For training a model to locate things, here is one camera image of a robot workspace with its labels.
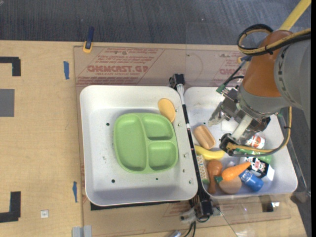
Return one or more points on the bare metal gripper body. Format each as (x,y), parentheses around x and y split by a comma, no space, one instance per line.
(232,102)

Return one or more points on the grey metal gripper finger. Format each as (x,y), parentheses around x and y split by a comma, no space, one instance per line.
(226,118)
(215,115)

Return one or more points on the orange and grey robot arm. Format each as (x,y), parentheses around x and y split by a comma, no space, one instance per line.
(261,70)

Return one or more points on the tan hot dog bun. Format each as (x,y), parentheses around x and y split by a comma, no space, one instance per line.
(204,136)

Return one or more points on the thin black and white rod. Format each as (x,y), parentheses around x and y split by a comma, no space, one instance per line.
(185,112)

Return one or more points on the red and white can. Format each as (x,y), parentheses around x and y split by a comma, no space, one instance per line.
(256,141)

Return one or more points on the yellow banana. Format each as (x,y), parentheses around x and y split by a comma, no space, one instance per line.
(209,154)

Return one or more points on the yellow-orange oval biscuit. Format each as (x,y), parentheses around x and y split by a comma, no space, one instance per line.
(166,107)

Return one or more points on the brown chicken drumstick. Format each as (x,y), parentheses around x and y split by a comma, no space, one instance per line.
(214,168)

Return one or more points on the orange carrot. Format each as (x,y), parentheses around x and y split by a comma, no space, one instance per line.
(233,172)

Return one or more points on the small patterned carton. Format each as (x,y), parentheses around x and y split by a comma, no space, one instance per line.
(202,168)

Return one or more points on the green bottle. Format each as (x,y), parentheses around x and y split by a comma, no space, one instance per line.
(266,158)

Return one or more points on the black and white printed carton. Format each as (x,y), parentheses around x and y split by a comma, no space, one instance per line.
(259,167)

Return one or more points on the tan round bread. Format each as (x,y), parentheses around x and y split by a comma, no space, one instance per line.
(230,186)

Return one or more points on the blue can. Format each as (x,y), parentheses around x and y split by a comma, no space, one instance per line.
(253,181)

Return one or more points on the white plastic tray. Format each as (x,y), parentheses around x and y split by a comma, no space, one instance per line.
(281,171)
(103,132)

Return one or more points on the green divided plate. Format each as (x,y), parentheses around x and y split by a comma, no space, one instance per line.
(130,142)

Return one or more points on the brown cardboard board red print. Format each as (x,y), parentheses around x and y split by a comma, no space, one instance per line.
(118,68)

